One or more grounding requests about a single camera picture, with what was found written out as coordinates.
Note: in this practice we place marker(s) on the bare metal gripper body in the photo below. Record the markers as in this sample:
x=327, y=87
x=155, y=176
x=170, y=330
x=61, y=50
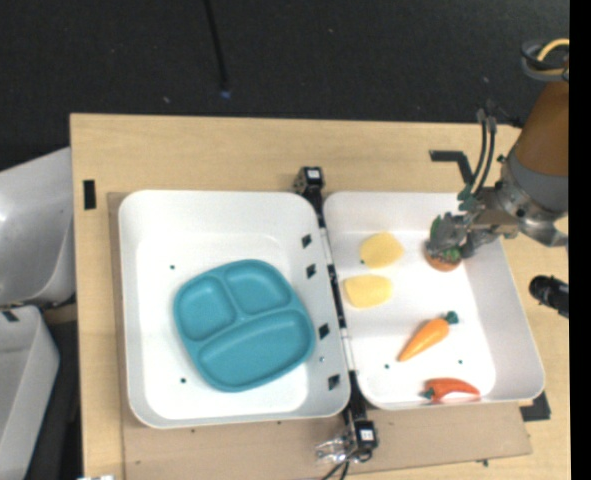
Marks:
x=520, y=215

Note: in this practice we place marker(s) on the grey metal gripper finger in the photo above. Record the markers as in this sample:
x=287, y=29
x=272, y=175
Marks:
x=469, y=245
x=442, y=235

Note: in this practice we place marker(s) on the blue divided plate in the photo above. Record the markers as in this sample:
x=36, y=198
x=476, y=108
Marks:
x=245, y=325

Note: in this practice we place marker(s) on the orange carrot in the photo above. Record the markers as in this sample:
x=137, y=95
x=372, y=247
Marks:
x=425, y=338

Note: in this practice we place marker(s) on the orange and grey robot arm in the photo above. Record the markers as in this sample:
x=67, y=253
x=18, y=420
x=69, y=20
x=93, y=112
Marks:
x=545, y=133

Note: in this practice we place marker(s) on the black cylinder on white bracket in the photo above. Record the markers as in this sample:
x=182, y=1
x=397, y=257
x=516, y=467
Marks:
x=550, y=292

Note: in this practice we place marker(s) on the pale yellow potato slice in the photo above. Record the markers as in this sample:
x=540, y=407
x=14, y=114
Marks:
x=367, y=291
x=381, y=250

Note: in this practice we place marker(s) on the red chili pepper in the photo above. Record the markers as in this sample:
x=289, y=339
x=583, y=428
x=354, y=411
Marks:
x=450, y=387

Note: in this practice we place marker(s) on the white plastic tray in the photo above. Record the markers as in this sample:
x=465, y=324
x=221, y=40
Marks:
x=425, y=298
x=235, y=218

